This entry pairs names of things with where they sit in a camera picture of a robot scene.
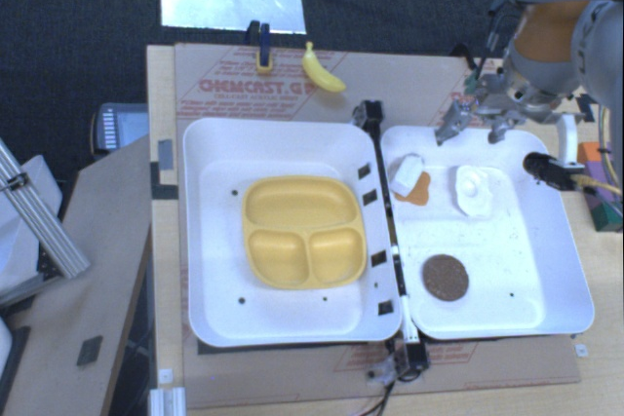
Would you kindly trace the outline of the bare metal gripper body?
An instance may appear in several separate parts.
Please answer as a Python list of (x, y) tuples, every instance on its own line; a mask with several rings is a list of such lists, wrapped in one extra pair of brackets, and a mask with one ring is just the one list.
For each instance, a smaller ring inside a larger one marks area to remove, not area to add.
[(561, 95), (539, 90), (524, 77), (508, 79), (505, 74), (486, 74), (476, 85), (473, 110), (481, 119), (514, 121), (532, 120), (549, 123), (563, 101)]

